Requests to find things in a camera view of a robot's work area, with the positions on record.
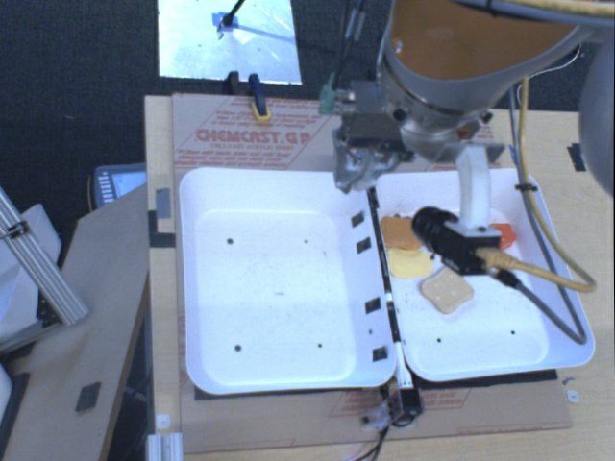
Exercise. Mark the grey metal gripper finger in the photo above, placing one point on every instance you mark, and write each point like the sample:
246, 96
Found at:
348, 173
380, 163

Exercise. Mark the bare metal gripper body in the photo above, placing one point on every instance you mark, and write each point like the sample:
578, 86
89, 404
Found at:
372, 130

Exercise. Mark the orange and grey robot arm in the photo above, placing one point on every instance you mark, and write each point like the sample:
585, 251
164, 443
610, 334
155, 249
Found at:
461, 41

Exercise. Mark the orange toy bread slice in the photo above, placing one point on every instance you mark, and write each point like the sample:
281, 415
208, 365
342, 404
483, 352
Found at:
399, 235

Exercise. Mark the brown cardboard board, red print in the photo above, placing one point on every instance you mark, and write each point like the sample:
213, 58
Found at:
269, 132

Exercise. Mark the yellow toy cheese slice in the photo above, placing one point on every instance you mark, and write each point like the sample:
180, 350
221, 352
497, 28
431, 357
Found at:
408, 264

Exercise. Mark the thin black and white rod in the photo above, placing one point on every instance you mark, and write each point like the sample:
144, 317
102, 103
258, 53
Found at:
390, 300

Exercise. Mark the beige toy biscuit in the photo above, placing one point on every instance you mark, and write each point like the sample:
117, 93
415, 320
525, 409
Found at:
446, 292

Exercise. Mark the red-orange toy food piece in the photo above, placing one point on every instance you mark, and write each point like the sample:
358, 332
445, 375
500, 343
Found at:
507, 234

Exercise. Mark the white plastic tray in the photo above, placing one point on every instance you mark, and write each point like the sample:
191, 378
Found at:
269, 296
480, 339

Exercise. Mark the black cylinder on white bracket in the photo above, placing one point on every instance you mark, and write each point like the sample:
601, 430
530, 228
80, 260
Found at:
473, 243

